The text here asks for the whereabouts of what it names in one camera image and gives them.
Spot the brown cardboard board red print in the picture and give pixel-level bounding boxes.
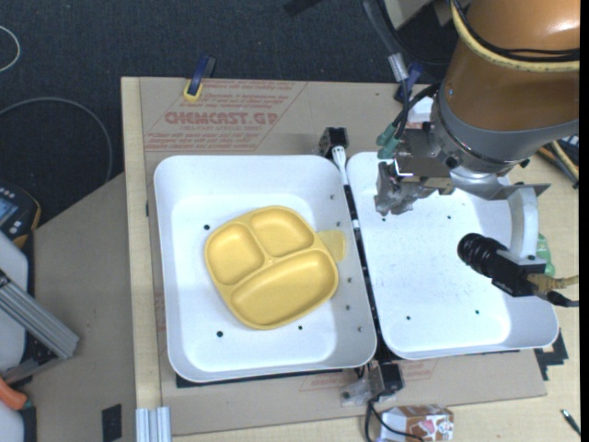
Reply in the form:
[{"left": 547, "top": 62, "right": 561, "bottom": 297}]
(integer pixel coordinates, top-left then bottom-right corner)
[{"left": 137, "top": 76, "right": 549, "bottom": 436}]

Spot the yellow divided plate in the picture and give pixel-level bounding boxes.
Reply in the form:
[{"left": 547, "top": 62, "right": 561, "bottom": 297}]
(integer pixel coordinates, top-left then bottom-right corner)
[{"left": 203, "top": 204, "right": 341, "bottom": 332}]

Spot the white plastic tray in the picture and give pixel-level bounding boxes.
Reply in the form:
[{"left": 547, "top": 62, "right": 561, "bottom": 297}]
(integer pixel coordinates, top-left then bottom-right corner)
[
  {"left": 153, "top": 154, "right": 378, "bottom": 383},
  {"left": 344, "top": 151, "right": 560, "bottom": 361}
]

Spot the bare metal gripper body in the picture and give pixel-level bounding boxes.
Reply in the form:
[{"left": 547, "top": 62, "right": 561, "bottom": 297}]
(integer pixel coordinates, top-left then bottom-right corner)
[{"left": 393, "top": 124, "right": 462, "bottom": 198}]

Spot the thin black and white rod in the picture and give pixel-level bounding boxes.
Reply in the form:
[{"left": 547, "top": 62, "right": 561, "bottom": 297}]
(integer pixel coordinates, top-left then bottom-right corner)
[{"left": 331, "top": 146, "right": 384, "bottom": 364}]

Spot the brown and white carton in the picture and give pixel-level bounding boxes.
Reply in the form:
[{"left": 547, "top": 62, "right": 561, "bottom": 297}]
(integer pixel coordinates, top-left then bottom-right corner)
[{"left": 376, "top": 403, "right": 455, "bottom": 442}]

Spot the black block with thin wires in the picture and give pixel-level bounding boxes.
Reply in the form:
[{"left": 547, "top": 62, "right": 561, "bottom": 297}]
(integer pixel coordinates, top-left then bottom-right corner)
[
  {"left": 340, "top": 361, "right": 406, "bottom": 407},
  {"left": 318, "top": 126, "right": 349, "bottom": 157}
]

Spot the black cylinder on white bracket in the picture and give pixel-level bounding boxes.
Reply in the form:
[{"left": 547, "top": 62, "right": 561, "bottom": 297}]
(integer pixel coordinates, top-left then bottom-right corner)
[{"left": 456, "top": 182, "right": 552, "bottom": 298}]

